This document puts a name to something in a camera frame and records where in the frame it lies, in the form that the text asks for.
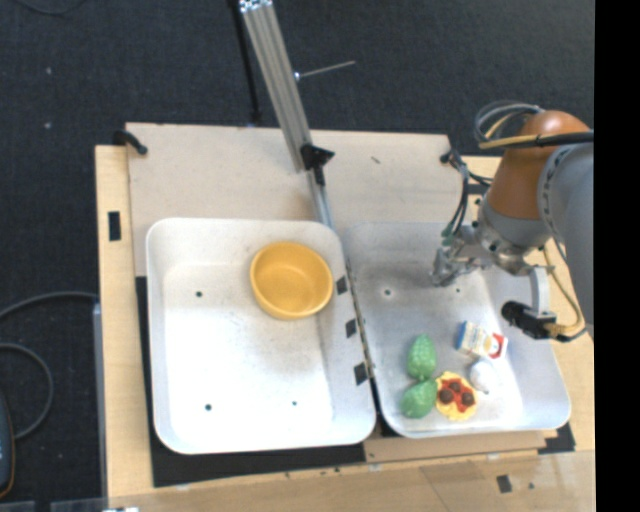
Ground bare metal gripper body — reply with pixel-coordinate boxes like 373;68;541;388
448;224;535;277

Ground white plastic tray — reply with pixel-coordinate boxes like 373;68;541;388
341;221;573;440
145;216;378;456

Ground white blue red carton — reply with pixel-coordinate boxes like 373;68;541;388
453;320;510;361

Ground green toy grapes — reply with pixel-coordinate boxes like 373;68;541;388
399;377;440;420
405;333;438;381

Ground thin black and white rod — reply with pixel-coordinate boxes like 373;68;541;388
344;257;378;385

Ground white rounded toy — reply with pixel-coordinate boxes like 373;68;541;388
467;356;499;395

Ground yellow toy pizza slice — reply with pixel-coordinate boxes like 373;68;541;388
434;370;479;422

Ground yellow bowl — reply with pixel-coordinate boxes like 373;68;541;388
249;241;335;322

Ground pale flat board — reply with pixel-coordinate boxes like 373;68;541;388
124;122;561;464

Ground black cylinder on white bracket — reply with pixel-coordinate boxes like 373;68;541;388
500;265;559;341

